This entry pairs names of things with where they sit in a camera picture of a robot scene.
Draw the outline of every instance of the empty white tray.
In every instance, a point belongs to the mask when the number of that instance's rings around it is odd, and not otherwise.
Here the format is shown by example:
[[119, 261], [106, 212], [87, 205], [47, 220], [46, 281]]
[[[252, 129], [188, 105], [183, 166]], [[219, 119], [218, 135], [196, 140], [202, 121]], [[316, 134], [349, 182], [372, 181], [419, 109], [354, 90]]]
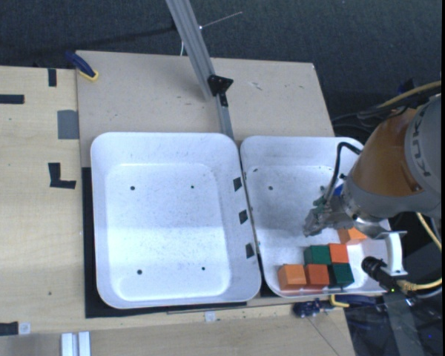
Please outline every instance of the empty white tray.
[[[313, 201], [322, 194], [320, 186], [326, 187], [332, 178], [337, 144], [342, 141], [363, 147], [346, 137], [252, 136], [241, 145], [240, 156], [264, 277], [270, 289], [281, 297], [340, 293], [339, 288], [324, 288], [321, 293], [304, 289], [281, 291], [277, 271], [283, 264], [303, 264], [303, 250], [310, 245], [340, 242], [333, 228], [305, 237], [303, 225]], [[356, 159], [356, 154], [343, 149], [340, 174], [348, 174]], [[366, 256], [388, 260], [386, 242], [366, 239], [360, 245], [349, 245], [348, 253], [355, 281], [343, 291], [383, 292], [361, 269], [361, 262]]]
[[118, 309], [250, 300], [261, 276], [235, 143], [104, 133], [90, 150], [97, 288]]

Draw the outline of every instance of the gray metal bar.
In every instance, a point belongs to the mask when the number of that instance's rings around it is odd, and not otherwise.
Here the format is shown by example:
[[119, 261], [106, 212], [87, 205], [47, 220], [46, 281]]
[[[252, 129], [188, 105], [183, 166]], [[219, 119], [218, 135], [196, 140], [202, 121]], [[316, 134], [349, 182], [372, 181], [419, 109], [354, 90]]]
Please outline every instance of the gray metal bar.
[[227, 136], [234, 138], [232, 131], [229, 109], [223, 105], [221, 96], [213, 96], [208, 85], [208, 78], [214, 75], [214, 67], [202, 39], [200, 26], [194, 16], [193, 8], [189, 0], [166, 0], [178, 33], [185, 45], [186, 53], [191, 61], [194, 72], [205, 98], [213, 101], [217, 106], [217, 113], [221, 124], [221, 131]]

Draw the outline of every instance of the green block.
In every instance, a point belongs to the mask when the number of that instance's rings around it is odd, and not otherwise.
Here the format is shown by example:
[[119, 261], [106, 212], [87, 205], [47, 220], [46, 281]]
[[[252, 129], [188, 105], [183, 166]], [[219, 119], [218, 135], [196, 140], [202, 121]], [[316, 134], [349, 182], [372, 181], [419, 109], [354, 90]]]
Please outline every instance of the green block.
[[345, 288], [355, 281], [349, 264], [331, 264], [328, 267], [328, 273], [329, 288]]
[[303, 251], [305, 265], [307, 264], [323, 264], [331, 265], [332, 258], [329, 255], [329, 247], [327, 245], [311, 245]]

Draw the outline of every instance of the dark background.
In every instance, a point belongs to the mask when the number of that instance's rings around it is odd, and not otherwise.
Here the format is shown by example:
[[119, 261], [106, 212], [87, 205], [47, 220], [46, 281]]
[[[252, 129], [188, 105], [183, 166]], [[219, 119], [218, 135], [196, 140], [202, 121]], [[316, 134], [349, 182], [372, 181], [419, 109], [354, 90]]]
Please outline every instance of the dark background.
[[[190, 1], [203, 27], [243, 12], [202, 29], [211, 56], [313, 63], [338, 136], [364, 142], [370, 130], [341, 115], [392, 98], [410, 79], [441, 79], [442, 0]], [[67, 68], [66, 50], [179, 55], [171, 26], [165, 0], [0, 0], [0, 65]], [[407, 257], [429, 245], [414, 217], [393, 223], [409, 230]], [[441, 294], [433, 304], [441, 311]]]

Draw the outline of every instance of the orange cube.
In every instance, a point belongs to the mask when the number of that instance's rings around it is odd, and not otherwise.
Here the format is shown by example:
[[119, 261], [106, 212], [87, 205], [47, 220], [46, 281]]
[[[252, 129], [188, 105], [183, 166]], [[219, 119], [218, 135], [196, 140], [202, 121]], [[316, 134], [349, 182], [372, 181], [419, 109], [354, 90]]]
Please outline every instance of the orange cube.
[[278, 270], [280, 290], [300, 290], [306, 284], [305, 269], [299, 264], [285, 264]]
[[306, 289], [321, 290], [329, 285], [328, 266], [324, 264], [305, 265]]
[[346, 244], [329, 243], [328, 248], [333, 264], [349, 264], [348, 247]]
[[350, 229], [338, 229], [338, 236], [341, 244], [346, 245], [357, 245], [367, 239], [367, 236], [363, 232], [358, 231], [355, 227], [351, 227]]

